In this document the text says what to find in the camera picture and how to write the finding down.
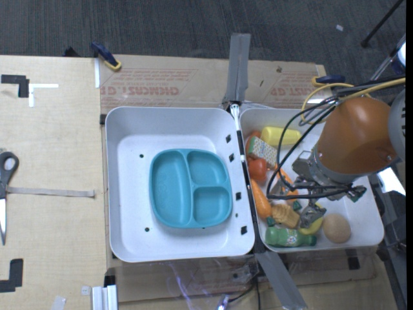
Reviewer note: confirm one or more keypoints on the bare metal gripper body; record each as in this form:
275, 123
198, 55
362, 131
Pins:
305, 168

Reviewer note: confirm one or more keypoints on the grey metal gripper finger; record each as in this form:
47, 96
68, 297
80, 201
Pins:
311, 215
278, 188

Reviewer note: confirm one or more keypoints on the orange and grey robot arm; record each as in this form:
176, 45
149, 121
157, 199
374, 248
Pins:
355, 134

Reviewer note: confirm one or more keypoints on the yellow banana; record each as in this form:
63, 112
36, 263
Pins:
314, 227

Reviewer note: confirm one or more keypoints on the orange carrot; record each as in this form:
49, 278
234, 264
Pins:
260, 200
287, 177

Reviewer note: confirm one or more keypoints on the tan toy pineapple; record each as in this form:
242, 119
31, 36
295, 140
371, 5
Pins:
285, 215

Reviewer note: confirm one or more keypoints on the red tomato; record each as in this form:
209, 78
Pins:
257, 170

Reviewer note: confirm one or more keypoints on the tan egg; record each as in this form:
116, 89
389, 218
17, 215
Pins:
337, 228

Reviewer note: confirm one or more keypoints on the green bottle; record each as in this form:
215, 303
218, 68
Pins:
284, 237

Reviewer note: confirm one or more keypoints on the cream patterned carton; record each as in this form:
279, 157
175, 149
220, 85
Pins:
263, 150

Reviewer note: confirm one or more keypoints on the white plastic tray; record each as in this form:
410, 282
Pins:
135, 173
361, 224

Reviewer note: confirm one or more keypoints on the blue divided plate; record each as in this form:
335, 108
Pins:
171, 189

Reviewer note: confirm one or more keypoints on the brown cardboard board red print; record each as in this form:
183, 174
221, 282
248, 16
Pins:
193, 82

